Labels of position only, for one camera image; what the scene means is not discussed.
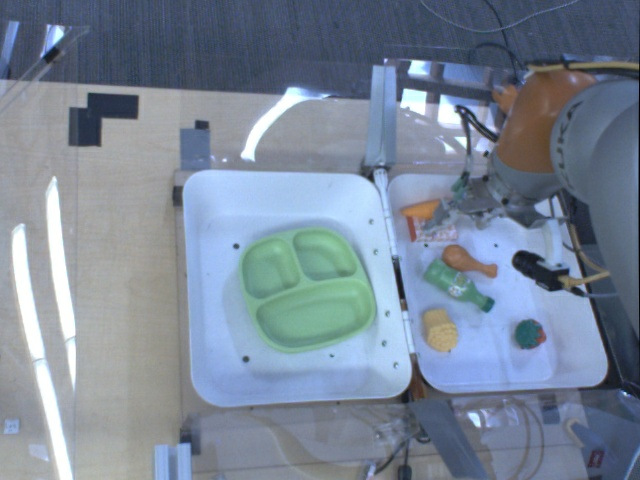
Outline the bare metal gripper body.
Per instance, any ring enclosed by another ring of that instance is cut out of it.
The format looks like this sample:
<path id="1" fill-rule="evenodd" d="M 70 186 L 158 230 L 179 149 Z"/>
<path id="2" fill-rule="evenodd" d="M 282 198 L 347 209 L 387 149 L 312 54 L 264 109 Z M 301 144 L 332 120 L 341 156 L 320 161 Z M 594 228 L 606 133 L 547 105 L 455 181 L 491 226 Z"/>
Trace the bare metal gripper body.
<path id="1" fill-rule="evenodd" d="M 508 217 L 523 227 L 540 227 L 544 215 L 536 210 L 539 200 L 511 190 L 496 176 L 460 177 L 452 185 L 452 207 L 471 217 L 477 227 L 495 218 Z"/>

